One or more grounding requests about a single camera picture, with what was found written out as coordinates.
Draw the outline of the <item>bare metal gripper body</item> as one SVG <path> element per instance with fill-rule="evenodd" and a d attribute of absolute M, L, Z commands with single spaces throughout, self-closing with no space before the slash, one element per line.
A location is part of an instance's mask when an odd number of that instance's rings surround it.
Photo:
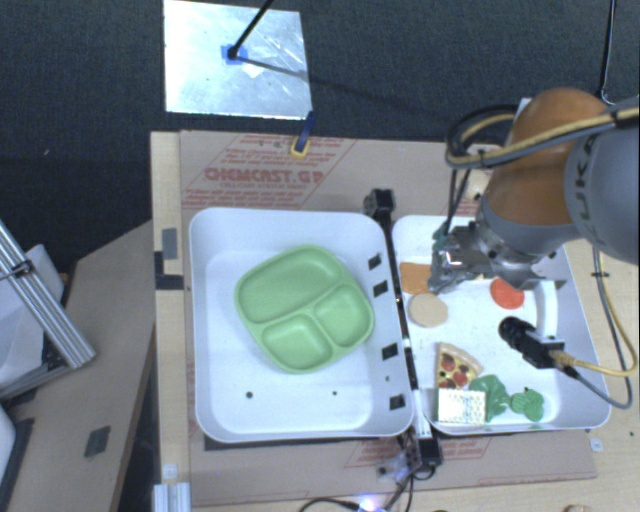
<path fill-rule="evenodd" d="M 438 236 L 438 252 L 447 270 L 469 271 L 478 278 L 500 278 L 519 290 L 532 289 L 543 277 L 533 269 L 541 257 L 510 247 L 484 224 L 467 224 Z"/>

